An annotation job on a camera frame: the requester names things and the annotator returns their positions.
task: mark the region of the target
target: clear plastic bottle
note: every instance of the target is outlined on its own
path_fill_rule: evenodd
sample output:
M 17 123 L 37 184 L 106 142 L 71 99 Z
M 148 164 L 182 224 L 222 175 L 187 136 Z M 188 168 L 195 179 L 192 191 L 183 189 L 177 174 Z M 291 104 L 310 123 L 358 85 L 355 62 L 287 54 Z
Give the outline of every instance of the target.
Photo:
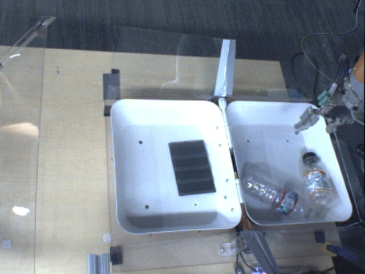
M 314 152 L 305 153 L 302 160 L 308 201 L 316 209 L 324 208 L 333 200 L 334 194 L 321 160 Z
M 264 178 L 258 171 L 250 170 L 242 179 L 244 194 L 254 196 L 261 202 L 271 205 L 272 209 L 283 215 L 299 219 L 311 219 L 314 211 L 299 200 L 298 194 L 284 186 Z

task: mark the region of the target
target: black bottle cap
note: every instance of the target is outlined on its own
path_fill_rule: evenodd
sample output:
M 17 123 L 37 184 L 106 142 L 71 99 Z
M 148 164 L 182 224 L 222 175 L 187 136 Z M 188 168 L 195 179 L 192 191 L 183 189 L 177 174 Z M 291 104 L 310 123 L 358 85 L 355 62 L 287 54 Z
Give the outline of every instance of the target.
M 315 154 L 314 152 L 307 152 L 307 153 L 304 153 L 303 156 L 302 156 L 302 161 L 303 163 L 306 161 L 306 159 L 308 158 L 317 158 L 318 159 L 318 156 L 317 154 Z

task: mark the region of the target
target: black floor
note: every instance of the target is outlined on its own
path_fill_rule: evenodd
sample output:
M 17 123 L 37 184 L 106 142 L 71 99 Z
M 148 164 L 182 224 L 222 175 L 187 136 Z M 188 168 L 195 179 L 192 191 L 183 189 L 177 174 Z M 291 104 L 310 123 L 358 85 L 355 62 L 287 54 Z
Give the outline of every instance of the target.
M 237 40 L 238 58 L 280 61 L 287 87 L 313 97 L 328 82 L 301 54 L 302 39 L 312 33 L 351 30 L 355 26 L 357 1 L 0 0 L 0 45 L 15 43 L 19 38 L 15 27 L 28 26 L 37 17 L 48 15 L 57 19 L 49 28 L 47 47 L 60 49 L 120 51 L 120 27 L 233 38 Z M 354 61 L 364 47 L 364 4 L 360 4 L 354 31 L 313 35 L 304 41 L 317 68 L 329 77 L 334 76 L 341 53 Z M 24 20 L 9 19 L 19 15 Z M 129 51 L 176 53 L 173 48 L 141 43 L 131 44 Z M 351 147 L 364 142 L 363 133 L 358 139 L 353 137 L 353 130 L 358 135 L 363 127 L 354 125 L 351 132 L 340 131 Z

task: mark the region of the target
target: white plastic tray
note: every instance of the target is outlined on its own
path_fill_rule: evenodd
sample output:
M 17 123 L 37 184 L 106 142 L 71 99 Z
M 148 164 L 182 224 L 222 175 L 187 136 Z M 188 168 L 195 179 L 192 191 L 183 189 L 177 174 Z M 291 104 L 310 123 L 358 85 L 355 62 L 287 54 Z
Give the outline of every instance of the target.
M 134 234 L 225 229 L 241 206 L 220 109 L 211 102 L 133 100 L 111 110 L 117 219 Z M 168 144 L 204 140 L 215 193 L 179 196 Z
M 302 179 L 302 155 L 315 152 L 326 166 L 335 199 L 322 216 L 314 219 L 295 219 L 277 214 L 244 196 L 249 217 L 259 225 L 322 223 L 345 221 L 352 214 L 352 205 L 323 118 L 295 135 L 294 123 L 299 121 L 309 104 L 236 101 L 228 105 L 227 118 L 232 137 L 238 174 L 244 175 L 247 163 L 259 164 L 268 171 L 267 177 L 295 190 L 299 198 L 306 198 Z

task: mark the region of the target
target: plastic bottle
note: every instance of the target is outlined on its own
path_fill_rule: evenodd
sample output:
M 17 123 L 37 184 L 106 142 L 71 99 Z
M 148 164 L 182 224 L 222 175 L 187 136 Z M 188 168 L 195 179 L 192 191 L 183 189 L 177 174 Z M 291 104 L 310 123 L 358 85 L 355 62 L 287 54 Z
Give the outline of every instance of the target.
M 329 178 L 319 157 L 314 152 L 305 153 L 302 160 L 305 167 L 303 178 L 306 184 L 308 201 L 314 208 L 324 208 L 334 198 Z
M 271 205 L 272 209 L 283 215 L 291 215 L 299 219 L 311 219 L 314 211 L 298 194 L 284 186 L 272 182 L 260 175 L 258 171 L 250 170 L 242 179 L 244 194 L 249 194 L 261 202 Z

